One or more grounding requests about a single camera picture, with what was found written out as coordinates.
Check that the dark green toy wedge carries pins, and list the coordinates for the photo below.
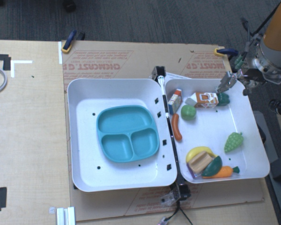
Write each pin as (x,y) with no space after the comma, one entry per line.
(212,167)

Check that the dark green toy pepper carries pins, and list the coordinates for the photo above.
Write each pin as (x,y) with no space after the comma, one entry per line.
(224,99)

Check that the blue and orange carton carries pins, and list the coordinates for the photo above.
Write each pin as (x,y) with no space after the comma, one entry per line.
(175,101)

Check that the tan toy bread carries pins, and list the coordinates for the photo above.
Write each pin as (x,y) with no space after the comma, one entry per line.
(200,162)

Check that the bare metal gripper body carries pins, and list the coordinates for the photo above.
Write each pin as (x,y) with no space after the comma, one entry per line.
(260,72)

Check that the yellow banana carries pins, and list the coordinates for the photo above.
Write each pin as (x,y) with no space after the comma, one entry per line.
(194,152)

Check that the orange carrot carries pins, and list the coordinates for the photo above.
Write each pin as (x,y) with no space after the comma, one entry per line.
(224,172)

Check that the brown cardboard board red print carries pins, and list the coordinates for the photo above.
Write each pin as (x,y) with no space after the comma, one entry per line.
(121,55)

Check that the white plastic tray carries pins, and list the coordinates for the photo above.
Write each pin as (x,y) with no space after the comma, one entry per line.
(208,130)
(84,135)

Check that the black cylinder on white bracket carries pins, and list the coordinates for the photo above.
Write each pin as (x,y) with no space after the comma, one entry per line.
(276,107)

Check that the orange and white milk carton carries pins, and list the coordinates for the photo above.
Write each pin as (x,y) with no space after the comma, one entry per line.
(204,100)

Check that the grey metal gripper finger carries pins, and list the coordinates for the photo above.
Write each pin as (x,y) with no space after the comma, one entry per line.
(224,81)
(230,84)

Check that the blue divided plate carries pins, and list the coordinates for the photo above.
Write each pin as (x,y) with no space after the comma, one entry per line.
(126,135)

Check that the green toy grapes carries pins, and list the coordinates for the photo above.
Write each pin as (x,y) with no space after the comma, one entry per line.
(233,142)

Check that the orange toy sausage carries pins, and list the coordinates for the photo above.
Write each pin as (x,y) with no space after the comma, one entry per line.
(176,128)

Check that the thin black and white rod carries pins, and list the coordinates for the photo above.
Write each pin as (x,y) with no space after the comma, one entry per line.
(164,102)

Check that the light green toy apple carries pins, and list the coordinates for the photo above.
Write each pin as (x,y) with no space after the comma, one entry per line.
(188,112)

